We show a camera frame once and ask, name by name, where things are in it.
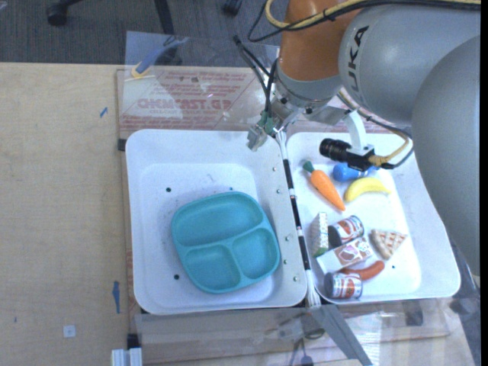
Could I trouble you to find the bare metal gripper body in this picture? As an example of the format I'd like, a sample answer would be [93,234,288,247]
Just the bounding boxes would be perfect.
[266,95,308,135]

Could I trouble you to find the thin black and white rod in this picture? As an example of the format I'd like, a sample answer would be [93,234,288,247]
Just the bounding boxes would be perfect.
[274,130,323,310]

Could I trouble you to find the blue bottle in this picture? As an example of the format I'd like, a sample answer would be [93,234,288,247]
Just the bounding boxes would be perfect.
[332,162,378,184]

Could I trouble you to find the orange carrot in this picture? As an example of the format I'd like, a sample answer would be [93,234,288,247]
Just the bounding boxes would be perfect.
[302,160,347,212]

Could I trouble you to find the brown cardboard board red print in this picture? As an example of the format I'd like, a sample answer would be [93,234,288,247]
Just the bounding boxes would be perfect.
[116,66,453,364]

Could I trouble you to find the teal divided plate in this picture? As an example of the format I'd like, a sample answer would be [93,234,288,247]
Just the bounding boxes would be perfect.
[170,191,281,295]

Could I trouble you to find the yellow banana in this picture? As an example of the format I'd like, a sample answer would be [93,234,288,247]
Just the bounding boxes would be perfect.
[344,176,392,203]

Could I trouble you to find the white patterned wedge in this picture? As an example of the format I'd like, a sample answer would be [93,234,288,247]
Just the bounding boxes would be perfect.
[309,211,330,258]

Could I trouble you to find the red and white can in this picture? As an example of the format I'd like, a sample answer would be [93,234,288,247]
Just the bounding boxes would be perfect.
[327,214,365,248]
[323,271,363,300]

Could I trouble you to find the white plastic tray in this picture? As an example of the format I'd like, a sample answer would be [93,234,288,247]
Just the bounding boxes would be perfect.
[285,130,462,306]
[124,128,308,316]

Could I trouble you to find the white and brown carton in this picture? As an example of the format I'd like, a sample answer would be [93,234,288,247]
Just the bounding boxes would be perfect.
[316,236,374,275]

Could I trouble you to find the tan pizza slice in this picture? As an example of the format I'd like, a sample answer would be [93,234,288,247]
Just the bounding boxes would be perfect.
[370,229,408,261]

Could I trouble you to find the orange sausage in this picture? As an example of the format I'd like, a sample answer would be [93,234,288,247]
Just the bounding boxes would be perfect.
[340,259,386,281]

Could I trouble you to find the black cylinder on white bracket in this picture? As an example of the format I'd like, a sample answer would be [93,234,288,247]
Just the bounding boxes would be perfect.
[319,109,377,173]

